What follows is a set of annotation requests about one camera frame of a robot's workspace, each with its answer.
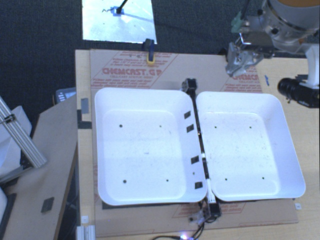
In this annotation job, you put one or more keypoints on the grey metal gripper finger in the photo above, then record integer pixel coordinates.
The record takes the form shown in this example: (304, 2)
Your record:
(233, 57)
(250, 60)

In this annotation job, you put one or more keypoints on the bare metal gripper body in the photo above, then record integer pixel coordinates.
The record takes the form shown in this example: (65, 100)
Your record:
(282, 37)

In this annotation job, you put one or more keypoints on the brown cardboard board red print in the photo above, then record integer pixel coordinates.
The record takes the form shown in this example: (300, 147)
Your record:
(172, 74)

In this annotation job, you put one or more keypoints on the white plastic tray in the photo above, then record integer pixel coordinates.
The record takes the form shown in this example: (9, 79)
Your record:
(140, 146)
(245, 149)

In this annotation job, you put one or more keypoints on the thin black and white rod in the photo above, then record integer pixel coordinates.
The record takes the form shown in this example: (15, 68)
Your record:
(201, 144)

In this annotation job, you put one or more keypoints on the black cylinder on white bracket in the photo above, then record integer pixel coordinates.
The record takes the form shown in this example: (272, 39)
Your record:
(300, 92)

